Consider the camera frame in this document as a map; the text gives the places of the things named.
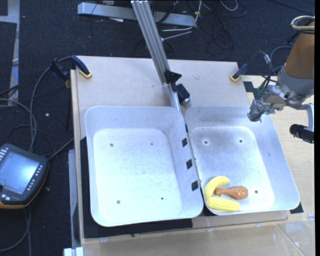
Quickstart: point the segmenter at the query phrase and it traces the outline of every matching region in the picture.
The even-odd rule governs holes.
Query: toy banana
[[[207,198],[206,204],[210,208],[227,212],[236,212],[240,209],[240,204],[238,202],[217,196]]]
[[[204,188],[205,199],[212,196],[217,187],[226,185],[230,180],[226,176],[213,177]]]

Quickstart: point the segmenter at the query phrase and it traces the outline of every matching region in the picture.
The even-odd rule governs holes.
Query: dark floor
[[[55,58],[70,55],[150,58],[136,21],[118,22],[106,17],[79,16],[77,5],[82,0],[20,0],[18,100],[30,108],[31,97],[38,79]],[[129,1],[115,1],[130,7]],[[155,9],[168,12],[175,1],[154,1]],[[315,0],[239,0],[234,11],[227,10],[221,1],[203,1],[211,10],[201,7],[197,28],[192,33],[164,44],[169,59],[237,62],[248,64],[248,75],[267,75],[269,68],[263,51],[269,55],[278,47],[290,46],[288,40],[295,31],[291,21],[302,15],[315,15]],[[234,0],[223,3],[234,9]],[[199,1],[178,1],[173,13],[193,15]],[[0,15],[8,15],[8,2],[0,0]],[[8,98],[15,43],[14,24],[0,19],[0,97]],[[172,25],[159,24],[163,38],[180,32],[166,32]],[[272,65],[283,65],[290,52],[288,47],[274,52]],[[72,67],[66,60],[63,65]],[[70,91],[64,81],[47,72],[36,90],[33,114],[38,136],[33,152],[49,156],[72,137],[72,123],[68,119]],[[28,150],[31,143],[30,116],[21,106],[0,108],[0,144],[11,143]],[[68,150],[50,162],[47,192],[42,191],[31,204],[30,244],[33,256],[59,256],[71,247],[69,202]],[[0,210],[0,255],[25,256],[30,248],[28,236],[20,240],[26,230],[22,210]]]

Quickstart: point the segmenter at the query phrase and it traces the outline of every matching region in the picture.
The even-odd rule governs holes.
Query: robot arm
[[[250,121],[261,120],[263,114],[274,114],[275,110],[281,111],[284,106],[289,106],[296,110],[307,110],[309,123],[312,127],[305,127],[294,124],[290,128],[291,134],[310,143],[314,140],[310,138],[314,134],[314,108],[313,105],[303,104],[303,102],[314,95],[314,63],[315,63],[315,22],[311,22],[308,28],[313,28],[312,32],[301,33],[294,43],[292,50],[277,75],[276,85],[269,85],[265,80],[257,89],[256,97],[247,114]]]

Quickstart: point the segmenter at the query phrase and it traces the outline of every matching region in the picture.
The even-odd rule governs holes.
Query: metal rod
[[[165,72],[170,71],[170,67],[150,5],[148,1],[131,1],[131,4],[160,81],[167,84]],[[172,90],[170,84],[168,89],[171,105],[181,112],[178,94]]]
[[[125,20],[131,20],[131,21],[137,20],[135,12],[132,10],[132,8],[105,5],[105,4],[96,4],[96,3],[93,3],[93,1],[79,3],[77,6],[77,14],[125,19]],[[155,11],[154,12],[155,22],[159,22],[166,14],[167,14],[166,12]],[[168,17],[162,21],[162,23],[167,25],[197,28],[196,19],[192,17],[192,15],[170,13]]]
[[[184,33],[181,33],[181,34],[175,34],[175,35],[163,38],[162,41],[168,40],[168,39],[172,39],[172,38],[177,38],[177,37],[180,37],[180,36],[183,36],[183,35],[186,35],[186,34],[190,34],[190,33],[191,33],[191,31],[184,32]]]

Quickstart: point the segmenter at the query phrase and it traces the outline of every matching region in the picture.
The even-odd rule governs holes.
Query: white tray
[[[271,117],[263,115],[262,122],[251,122],[248,111],[246,106],[206,106],[185,113],[202,192],[215,176],[230,179],[221,188],[248,189],[246,199],[236,200],[239,211],[208,207],[216,215],[291,210],[300,202]]]
[[[85,128],[90,208],[99,225],[194,218],[202,212],[180,112],[95,106],[85,114]]]

